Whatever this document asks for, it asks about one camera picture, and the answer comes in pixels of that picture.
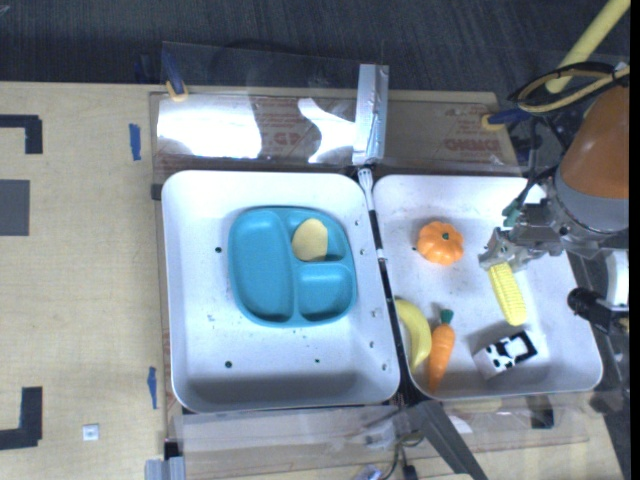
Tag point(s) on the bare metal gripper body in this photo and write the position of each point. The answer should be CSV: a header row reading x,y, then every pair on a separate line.
x,y
537,230

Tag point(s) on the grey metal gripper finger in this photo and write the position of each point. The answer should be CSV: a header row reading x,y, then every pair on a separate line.
x,y
495,254
520,262

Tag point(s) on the yellow corn cob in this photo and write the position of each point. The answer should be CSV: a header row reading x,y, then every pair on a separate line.
x,y
507,295

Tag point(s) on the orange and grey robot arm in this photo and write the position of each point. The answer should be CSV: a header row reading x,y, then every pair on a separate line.
x,y
597,158

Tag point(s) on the white plastic tray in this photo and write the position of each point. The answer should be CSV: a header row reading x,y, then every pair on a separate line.
x,y
465,288
210,278

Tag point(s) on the orange toy pumpkin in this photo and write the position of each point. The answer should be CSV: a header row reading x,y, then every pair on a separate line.
x,y
440,243

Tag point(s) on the black and white carton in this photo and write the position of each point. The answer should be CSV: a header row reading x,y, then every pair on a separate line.
x,y
502,355

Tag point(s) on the orange carrot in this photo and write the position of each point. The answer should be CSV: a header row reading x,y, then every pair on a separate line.
x,y
441,348

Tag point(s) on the yellow banana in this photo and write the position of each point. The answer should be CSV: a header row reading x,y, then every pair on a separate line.
x,y
420,333

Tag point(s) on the yellow oval toy potato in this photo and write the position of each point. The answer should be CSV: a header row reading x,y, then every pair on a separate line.
x,y
310,240

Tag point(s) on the blue divided plate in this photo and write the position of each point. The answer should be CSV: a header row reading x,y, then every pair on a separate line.
x,y
260,268

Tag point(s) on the black cylinder on white bracket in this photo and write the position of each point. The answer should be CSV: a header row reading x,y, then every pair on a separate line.
x,y
592,305

